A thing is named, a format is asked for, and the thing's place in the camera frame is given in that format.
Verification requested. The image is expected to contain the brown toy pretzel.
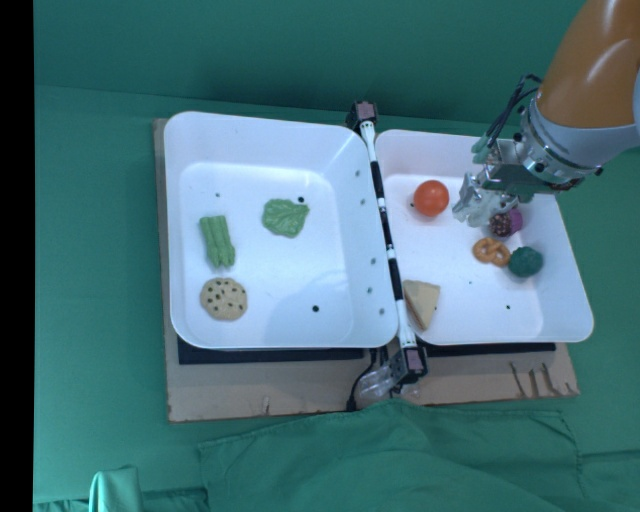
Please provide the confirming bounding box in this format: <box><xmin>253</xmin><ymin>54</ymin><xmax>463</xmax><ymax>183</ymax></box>
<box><xmin>472</xmin><ymin>236</ymin><xmax>512</xmax><ymax>268</ymax></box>

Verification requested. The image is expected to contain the white plastic tray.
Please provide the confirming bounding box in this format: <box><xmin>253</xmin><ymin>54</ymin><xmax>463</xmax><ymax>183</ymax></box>
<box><xmin>373</xmin><ymin>128</ymin><xmax>595</xmax><ymax>347</ymax></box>
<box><xmin>163</xmin><ymin>110</ymin><xmax>400</xmax><ymax>350</ymax></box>

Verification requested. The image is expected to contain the black block with wires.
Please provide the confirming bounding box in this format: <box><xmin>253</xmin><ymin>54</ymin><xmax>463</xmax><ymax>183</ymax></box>
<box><xmin>389</xmin><ymin>346</ymin><xmax>430</xmax><ymax>387</ymax></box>
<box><xmin>347</xmin><ymin>100</ymin><xmax>380</xmax><ymax>133</ymax></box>

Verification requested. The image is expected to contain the tan chocolate chip cookie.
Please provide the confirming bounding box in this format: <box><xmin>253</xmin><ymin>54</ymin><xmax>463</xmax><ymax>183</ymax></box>
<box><xmin>199</xmin><ymin>277</ymin><xmax>249</xmax><ymax>322</ymax></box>

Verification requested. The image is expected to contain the chocolate cupcake in purple cup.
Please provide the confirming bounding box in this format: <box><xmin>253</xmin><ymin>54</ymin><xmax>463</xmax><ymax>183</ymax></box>
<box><xmin>488</xmin><ymin>208</ymin><xmax>525</xmax><ymax>239</ymax></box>

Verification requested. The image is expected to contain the orange toy tomato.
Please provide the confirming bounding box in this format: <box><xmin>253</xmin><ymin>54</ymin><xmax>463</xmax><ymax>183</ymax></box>
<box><xmin>412</xmin><ymin>179</ymin><xmax>451</xmax><ymax>218</ymax></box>

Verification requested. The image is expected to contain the green toy lettuce leaf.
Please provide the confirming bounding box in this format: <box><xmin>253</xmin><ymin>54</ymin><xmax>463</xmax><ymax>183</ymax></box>
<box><xmin>261</xmin><ymin>198</ymin><xmax>311</xmax><ymax>239</ymax></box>

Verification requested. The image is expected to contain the tan toy sandwich wedge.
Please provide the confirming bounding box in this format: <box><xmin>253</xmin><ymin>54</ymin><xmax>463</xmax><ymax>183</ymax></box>
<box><xmin>402</xmin><ymin>279</ymin><xmax>442</xmax><ymax>332</ymax></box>

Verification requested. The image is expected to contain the dark green toy broccoli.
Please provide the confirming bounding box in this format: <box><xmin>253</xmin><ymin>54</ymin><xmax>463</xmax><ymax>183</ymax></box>
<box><xmin>508</xmin><ymin>246</ymin><xmax>544</xmax><ymax>279</ymax></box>

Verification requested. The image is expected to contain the thin black and white rod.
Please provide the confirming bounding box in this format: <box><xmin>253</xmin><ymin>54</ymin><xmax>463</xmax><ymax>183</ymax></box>
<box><xmin>360</xmin><ymin>121</ymin><xmax>417</xmax><ymax>351</ymax></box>

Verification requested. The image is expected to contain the brown cardboard board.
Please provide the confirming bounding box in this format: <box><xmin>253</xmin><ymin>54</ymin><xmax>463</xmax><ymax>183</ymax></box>
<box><xmin>151</xmin><ymin>118</ymin><xmax>581</xmax><ymax>425</ymax></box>

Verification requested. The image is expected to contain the green cloth sheet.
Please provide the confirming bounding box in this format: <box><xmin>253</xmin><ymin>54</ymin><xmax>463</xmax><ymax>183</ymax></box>
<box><xmin>197</xmin><ymin>398</ymin><xmax>587</xmax><ymax>512</ymax></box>

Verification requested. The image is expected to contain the green toy asparagus bundle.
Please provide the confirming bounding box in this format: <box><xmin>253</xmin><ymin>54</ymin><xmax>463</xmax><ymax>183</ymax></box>
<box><xmin>198</xmin><ymin>215</ymin><xmax>237</xmax><ymax>269</ymax></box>

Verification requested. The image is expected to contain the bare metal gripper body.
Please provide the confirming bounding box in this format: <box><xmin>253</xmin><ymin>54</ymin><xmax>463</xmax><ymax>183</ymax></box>
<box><xmin>478</xmin><ymin>138</ymin><xmax>585</xmax><ymax>204</ymax></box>

